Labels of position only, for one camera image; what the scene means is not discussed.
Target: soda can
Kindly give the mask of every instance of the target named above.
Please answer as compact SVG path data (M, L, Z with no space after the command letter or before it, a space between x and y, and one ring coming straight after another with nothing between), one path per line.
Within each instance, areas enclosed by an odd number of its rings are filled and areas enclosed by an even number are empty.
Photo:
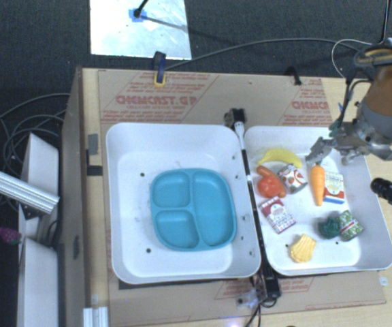
M278 176L291 193L297 193L308 184L302 173L291 163L281 169Z
M339 217L340 222L340 235L346 241L356 237L360 232L364 230L364 227L353 218L349 211L344 211Z

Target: binder clip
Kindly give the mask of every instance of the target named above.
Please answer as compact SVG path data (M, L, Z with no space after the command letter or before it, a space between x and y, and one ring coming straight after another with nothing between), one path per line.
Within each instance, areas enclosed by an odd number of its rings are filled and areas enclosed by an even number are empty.
M152 70L155 70L154 85L155 87L164 87L166 84L166 54L156 51L152 60Z

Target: robotic hand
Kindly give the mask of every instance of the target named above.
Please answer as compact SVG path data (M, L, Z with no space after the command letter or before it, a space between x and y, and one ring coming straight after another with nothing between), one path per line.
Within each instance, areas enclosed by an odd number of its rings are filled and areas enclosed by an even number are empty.
M311 148L306 157L309 164L321 161L332 149L343 156L343 164L370 153L384 161L392 161L392 48L377 45L361 51L355 56L355 66L377 66L379 69L363 101L355 104L357 116L352 122L343 122L343 118L353 94L350 86L356 72L346 79L342 113L329 128L330 139L320 137ZM371 187L392 204L392 182L377 178Z

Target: cardboard box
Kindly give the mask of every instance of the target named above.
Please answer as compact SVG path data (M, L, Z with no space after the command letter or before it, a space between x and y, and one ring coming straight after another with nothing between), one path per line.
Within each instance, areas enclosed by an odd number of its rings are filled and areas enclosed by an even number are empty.
M221 125L231 108L244 108L247 126L328 126L332 122L321 79L294 86L283 76L169 73L153 85L153 72L79 69L63 136L63 226L66 322L77 326L83 306L109 306L110 325L142 326L245 316L238 298L250 279L127 285L110 265L106 131L117 122ZM282 296L263 313L385 302L377 272L283 278Z

